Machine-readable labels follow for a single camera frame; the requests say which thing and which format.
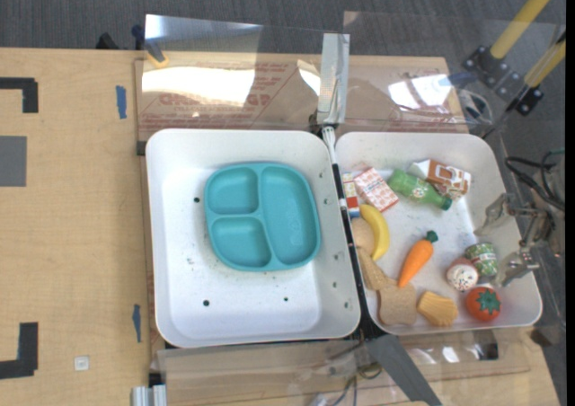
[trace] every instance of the yellow tube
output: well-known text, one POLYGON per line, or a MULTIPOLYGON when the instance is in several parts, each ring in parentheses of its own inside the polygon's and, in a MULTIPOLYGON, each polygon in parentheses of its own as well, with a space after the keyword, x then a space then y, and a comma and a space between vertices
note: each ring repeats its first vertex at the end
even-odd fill
POLYGON ((547 75, 565 58, 567 40, 548 49, 545 54, 525 75, 525 83, 529 87, 537 87, 547 75))
POLYGON ((497 59, 503 59, 549 1, 550 0, 527 0, 507 29, 491 46, 491 55, 497 59))

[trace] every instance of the toy banana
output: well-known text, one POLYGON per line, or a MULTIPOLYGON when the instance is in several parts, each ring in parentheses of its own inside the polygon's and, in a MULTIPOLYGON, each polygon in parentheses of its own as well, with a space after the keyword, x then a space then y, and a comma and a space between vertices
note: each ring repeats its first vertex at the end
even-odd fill
POLYGON ((371 205, 359 205, 359 213, 374 231, 375 248, 371 253, 371 259, 378 260, 389 249, 389 228, 387 227, 387 221, 385 221, 384 216, 379 210, 371 205))

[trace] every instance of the red tomato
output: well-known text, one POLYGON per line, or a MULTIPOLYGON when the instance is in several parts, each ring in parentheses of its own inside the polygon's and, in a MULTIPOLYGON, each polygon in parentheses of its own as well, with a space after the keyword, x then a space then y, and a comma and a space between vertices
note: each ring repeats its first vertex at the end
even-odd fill
POLYGON ((497 291, 490 287, 475 287, 465 298, 467 311, 477 320, 489 322, 501 312, 501 300, 497 291))

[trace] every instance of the green bottle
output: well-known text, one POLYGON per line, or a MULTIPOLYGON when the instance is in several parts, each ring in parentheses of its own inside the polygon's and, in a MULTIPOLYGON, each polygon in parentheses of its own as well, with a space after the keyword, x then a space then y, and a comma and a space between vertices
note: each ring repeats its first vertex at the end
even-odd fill
POLYGON ((431 203, 444 211, 447 211, 449 207, 451 207, 453 201, 449 197, 442 196, 427 181, 403 170, 394 170, 391 178, 387 181, 387 185, 392 188, 394 192, 404 195, 409 200, 418 203, 431 203))

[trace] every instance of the orange carrot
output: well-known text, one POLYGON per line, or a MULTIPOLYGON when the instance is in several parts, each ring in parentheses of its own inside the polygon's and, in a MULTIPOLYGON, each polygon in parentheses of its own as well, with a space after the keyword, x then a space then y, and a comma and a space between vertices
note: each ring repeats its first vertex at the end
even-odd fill
POLYGON ((402 273, 397 280, 398 287, 404 287, 425 265, 433 254, 433 244, 438 240, 438 235, 432 230, 428 231, 425 238, 418 240, 410 249, 403 262, 402 273))

